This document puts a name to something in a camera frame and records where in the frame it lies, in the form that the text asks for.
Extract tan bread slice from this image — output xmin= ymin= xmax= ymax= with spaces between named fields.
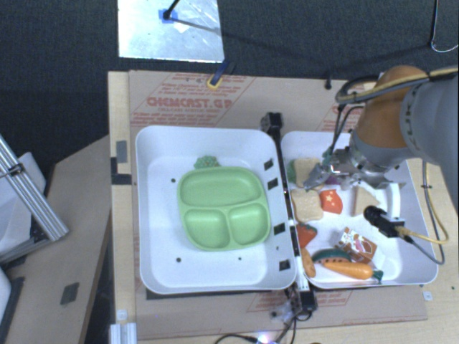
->
xmin=290 ymin=188 xmax=325 ymax=224

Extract orange sausage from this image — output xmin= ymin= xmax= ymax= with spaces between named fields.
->
xmin=300 ymin=247 xmax=318 ymax=279

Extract triangular sandwich half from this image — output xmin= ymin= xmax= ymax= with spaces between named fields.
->
xmin=351 ymin=185 xmax=382 ymax=218

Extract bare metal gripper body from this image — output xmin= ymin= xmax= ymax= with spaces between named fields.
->
xmin=321 ymin=147 xmax=391 ymax=190

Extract sandwich with green lettuce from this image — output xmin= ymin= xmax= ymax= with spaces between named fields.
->
xmin=286 ymin=157 xmax=324 ymax=189

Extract brown cardboard board red print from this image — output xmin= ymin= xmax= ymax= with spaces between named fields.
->
xmin=128 ymin=70 xmax=430 ymax=341

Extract red strawberry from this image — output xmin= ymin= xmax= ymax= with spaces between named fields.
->
xmin=295 ymin=223 xmax=319 ymax=249

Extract green grapes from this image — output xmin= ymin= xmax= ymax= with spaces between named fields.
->
xmin=193 ymin=155 xmax=221 ymax=171

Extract white plastic tray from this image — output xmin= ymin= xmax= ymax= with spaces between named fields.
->
xmin=134 ymin=125 xmax=298 ymax=296
xmin=280 ymin=130 xmax=440 ymax=290

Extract green divided plate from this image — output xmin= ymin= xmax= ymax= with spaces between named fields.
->
xmin=176 ymin=166 xmax=273 ymax=253

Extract green and red watermelon slice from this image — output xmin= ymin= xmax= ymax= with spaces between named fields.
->
xmin=311 ymin=249 xmax=354 ymax=265

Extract brown and white carton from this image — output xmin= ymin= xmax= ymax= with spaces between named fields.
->
xmin=334 ymin=226 xmax=379 ymax=265

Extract orange carrot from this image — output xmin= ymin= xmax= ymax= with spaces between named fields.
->
xmin=323 ymin=261 xmax=384 ymax=283

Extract black cylinder on white bracket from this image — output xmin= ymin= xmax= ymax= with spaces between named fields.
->
xmin=363 ymin=182 xmax=407 ymax=239

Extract thin black and white rod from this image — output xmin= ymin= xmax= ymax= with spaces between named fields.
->
xmin=270 ymin=127 xmax=310 ymax=294

